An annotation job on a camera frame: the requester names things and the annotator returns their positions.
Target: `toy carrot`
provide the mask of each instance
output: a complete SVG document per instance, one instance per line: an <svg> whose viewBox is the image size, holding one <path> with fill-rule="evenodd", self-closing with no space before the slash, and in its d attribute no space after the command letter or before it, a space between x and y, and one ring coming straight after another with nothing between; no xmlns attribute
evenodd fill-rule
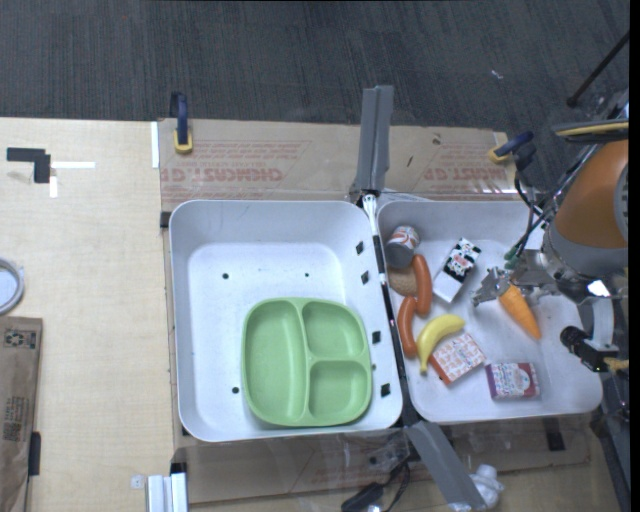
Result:
<svg viewBox="0 0 640 512"><path fill-rule="evenodd" d="M498 296L498 300L507 313L511 315L511 318L518 322L518 324L535 339L540 339L542 335L540 334L538 322L517 286L509 283L509 287L504 293Z"/></svg>

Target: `toy banana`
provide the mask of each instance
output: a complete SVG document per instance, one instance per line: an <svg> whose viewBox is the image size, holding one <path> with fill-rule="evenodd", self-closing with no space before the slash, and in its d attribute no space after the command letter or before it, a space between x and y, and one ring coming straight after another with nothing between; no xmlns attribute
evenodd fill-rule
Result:
<svg viewBox="0 0 640 512"><path fill-rule="evenodd" d="M427 372L427 360L438 342L448 334L453 334L462 329L464 324L464 319L453 313L445 313L427 322L416 340L420 359L420 373Z"/></svg>

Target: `sausage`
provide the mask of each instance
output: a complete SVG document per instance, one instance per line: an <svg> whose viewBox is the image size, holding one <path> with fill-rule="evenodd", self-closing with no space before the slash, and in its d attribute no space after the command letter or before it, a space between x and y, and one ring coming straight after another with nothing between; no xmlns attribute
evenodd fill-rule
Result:
<svg viewBox="0 0 640 512"><path fill-rule="evenodd" d="M426 316L431 311L431 302L433 300L433 283L431 281L431 272L427 265L427 260L422 254L414 254L411 260L411 266L416 274L418 283L418 303L416 312L420 316Z"/></svg>
<svg viewBox="0 0 640 512"><path fill-rule="evenodd" d="M398 310L398 332L400 333L400 342L402 343L404 356L408 359L414 358L418 355L418 346L416 345L416 340L413 337L413 328L411 326L417 305L418 301L416 301L416 298L409 295L402 300L402 304L400 304L400 309Z"/></svg>

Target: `small carton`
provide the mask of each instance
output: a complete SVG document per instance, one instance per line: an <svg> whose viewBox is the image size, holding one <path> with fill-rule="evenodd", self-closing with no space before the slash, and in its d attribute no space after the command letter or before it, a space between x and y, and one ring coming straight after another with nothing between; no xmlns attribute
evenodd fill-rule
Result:
<svg viewBox="0 0 640 512"><path fill-rule="evenodd" d="M476 340L468 333L442 342L429 356L429 362L445 384L451 384L485 359Z"/></svg>
<svg viewBox="0 0 640 512"><path fill-rule="evenodd" d="M538 375L531 363L493 363L485 366L491 398L531 398L540 394Z"/></svg>
<svg viewBox="0 0 640 512"><path fill-rule="evenodd" d="M466 238L458 239L433 280L433 293L452 302L475 267L482 250Z"/></svg>

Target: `green plate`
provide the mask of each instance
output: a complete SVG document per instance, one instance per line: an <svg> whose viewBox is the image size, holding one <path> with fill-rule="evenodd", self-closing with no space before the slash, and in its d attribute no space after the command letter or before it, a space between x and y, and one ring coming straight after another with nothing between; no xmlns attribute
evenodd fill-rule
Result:
<svg viewBox="0 0 640 512"><path fill-rule="evenodd" d="M371 400L362 320L338 302L262 301L245 319L242 380L251 411L263 421L290 427L349 423Z"/></svg>

